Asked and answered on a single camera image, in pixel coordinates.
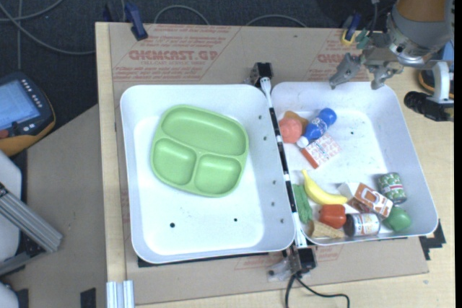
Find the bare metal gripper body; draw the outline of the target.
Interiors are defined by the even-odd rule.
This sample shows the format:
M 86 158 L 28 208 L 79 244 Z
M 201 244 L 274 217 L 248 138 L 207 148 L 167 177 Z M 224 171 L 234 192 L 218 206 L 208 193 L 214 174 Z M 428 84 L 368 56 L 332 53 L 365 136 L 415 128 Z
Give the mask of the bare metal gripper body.
M 391 35 L 366 35 L 359 42 L 360 60 L 369 71 L 403 67 L 427 69 L 442 47 L 443 41 L 438 38 L 424 40 L 421 45 L 408 37 Z

